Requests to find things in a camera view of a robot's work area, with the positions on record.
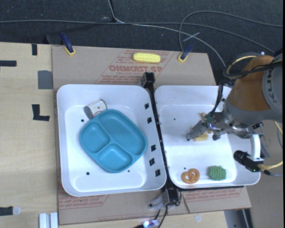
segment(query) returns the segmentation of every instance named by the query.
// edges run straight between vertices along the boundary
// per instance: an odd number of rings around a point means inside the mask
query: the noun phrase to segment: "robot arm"
[[[257,56],[239,75],[231,75],[232,78],[237,77],[237,80],[227,99],[224,100],[222,112],[216,112],[216,108],[222,100],[222,88],[226,82],[219,84],[218,97],[213,110],[205,116],[205,122],[199,121],[186,134],[187,140],[196,138],[207,130],[213,131],[212,138],[215,141],[225,133],[249,138],[252,142],[252,155],[236,152],[234,158],[241,164],[247,161],[245,166],[255,171],[254,167],[259,163],[256,160],[259,160],[257,153],[260,153],[260,149],[254,129],[260,126],[263,120],[283,122],[282,63],[283,54],[275,58]],[[227,77],[230,76],[229,70],[230,68],[227,68],[224,72]]]

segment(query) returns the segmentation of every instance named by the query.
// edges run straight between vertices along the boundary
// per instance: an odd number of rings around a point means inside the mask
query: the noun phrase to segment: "black metal bracket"
[[[173,182],[170,179],[169,176],[169,171],[168,171],[168,166],[167,166],[167,160],[165,156],[165,150],[163,146],[163,141],[162,141],[162,133],[161,133],[161,127],[160,127],[160,122],[158,118],[158,113],[157,113],[157,108],[156,108],[156,101],[155,101],[155,96],[154,96],[154,84],[155,82],[155,75],[154,73],[144,73],[142,80],[141,80],[141,85],[143,88],[146,88],[149,90],[150,93],[150,99],[151,99],[151,104],[152,104],[152,110],[154,114],[154,119],[156,123],[156,128],[157,128],[157,134],[160,140],[160,146],[161,146],[161,152],[162,152],[162,157],[167,173],[167,181],[164,187],[162,188],[162,191],[167,191],[168,196],[169,196],[169,202],[167,205],[176,205],[178,206],[180,204],[181,200],[181,195],[178,190],[178,188],[173,184]]]
[[[256,128],[259,128],[259,127],[262,128],[262,126],[264,126],[264,124],[262,122],[260,122],[260,123],[257,123],[255,125],[253,125],[252,128],[253,129],[256,129]]]

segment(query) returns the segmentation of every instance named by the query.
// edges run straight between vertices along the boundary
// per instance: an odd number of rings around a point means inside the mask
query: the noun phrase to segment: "light wood surface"
[[[39,213],[57,212],[57,178],[53,91],[38,89],[38,71],[52,71],[51,46],[0,43],[0,60],[16,67],[0,69],[0,207],[20,207],[21,213],[0,217],[0,227],[38,227]],[[46,121],[34,121],[32,104],[40,104]],[[65,225],[66,228],[132,228],[144,219]],[[226,228],[223,211],[167,216],[169,227]]]

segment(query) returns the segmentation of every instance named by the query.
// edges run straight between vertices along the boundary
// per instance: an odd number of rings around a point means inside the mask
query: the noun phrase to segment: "blue divided plate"
[[[127,116],[105,110],[80,132],[86,153],[107,172],[117,173],[133,165],[146,151],[147,138]]]

